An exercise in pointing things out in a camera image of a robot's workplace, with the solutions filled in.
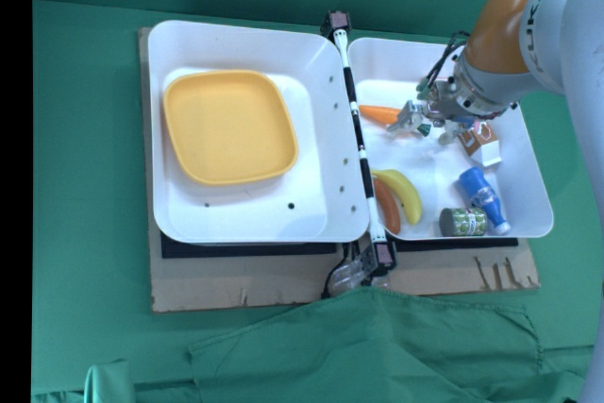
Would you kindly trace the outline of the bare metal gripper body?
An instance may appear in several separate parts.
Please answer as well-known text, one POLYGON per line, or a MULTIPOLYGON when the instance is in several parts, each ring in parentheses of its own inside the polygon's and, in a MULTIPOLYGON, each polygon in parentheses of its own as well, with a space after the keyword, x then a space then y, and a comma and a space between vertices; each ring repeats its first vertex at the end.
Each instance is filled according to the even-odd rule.
POLYGON ((500 105, 455 77, 426 79, 421 87, 421 100, 425 103, 424 115, 430 120, 464 128, 501 115, 500 105))

